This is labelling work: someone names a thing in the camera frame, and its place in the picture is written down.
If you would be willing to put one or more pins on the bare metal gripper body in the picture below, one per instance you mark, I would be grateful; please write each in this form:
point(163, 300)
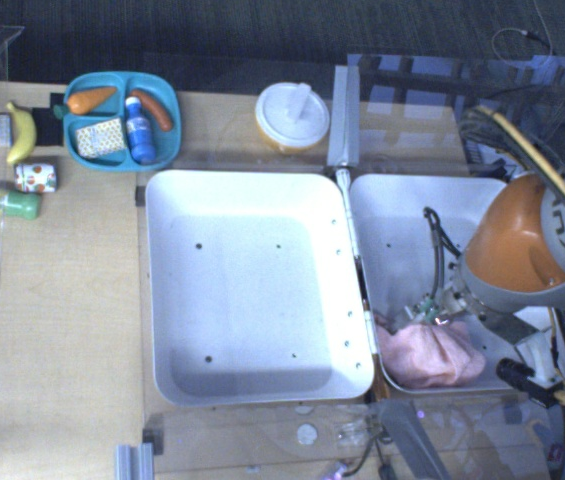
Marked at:
point(454, 303)

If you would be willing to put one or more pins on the green bottle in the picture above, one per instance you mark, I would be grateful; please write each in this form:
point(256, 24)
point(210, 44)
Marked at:
point(9, 204)

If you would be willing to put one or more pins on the white can with orange print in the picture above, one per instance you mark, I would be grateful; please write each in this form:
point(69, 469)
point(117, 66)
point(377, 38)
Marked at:
point(36, 177)

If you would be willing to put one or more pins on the orange carrot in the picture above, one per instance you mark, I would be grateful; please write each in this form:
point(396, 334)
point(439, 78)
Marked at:
point(89, 100)

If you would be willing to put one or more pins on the black cylinder on white bracket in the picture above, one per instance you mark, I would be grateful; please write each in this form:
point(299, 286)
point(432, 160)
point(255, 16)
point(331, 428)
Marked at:
point(517, 372)

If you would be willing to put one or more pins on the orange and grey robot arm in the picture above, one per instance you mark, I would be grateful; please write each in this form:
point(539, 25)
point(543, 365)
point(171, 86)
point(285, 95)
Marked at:
point(512, 238)

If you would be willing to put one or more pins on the pink cloth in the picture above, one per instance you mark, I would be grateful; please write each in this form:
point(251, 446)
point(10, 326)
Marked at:
point(427, 358)

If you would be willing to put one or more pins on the white plastic tray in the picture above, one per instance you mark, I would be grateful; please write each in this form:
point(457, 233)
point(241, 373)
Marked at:
point(402, 228)
point(257, 293)

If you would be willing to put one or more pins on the yellow patterned carton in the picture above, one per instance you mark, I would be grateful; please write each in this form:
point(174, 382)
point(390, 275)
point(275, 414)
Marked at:
point(101, 138)

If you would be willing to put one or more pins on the yellow banana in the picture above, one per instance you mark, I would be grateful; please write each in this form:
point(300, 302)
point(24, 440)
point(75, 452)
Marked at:
point(24, 133)

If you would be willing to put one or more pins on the blue divided plate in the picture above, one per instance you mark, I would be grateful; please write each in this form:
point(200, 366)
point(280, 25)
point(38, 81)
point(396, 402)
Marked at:
point(167, 148)

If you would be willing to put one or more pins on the yellow bowl with white lid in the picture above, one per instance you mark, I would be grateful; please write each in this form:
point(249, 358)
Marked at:
point(292, 115)

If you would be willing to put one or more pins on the blue bottle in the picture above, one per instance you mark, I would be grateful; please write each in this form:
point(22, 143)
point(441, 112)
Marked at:
point(139, 135)

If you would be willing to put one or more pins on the brown sausage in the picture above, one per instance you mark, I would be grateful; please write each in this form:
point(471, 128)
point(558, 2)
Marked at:
point(154, 109)

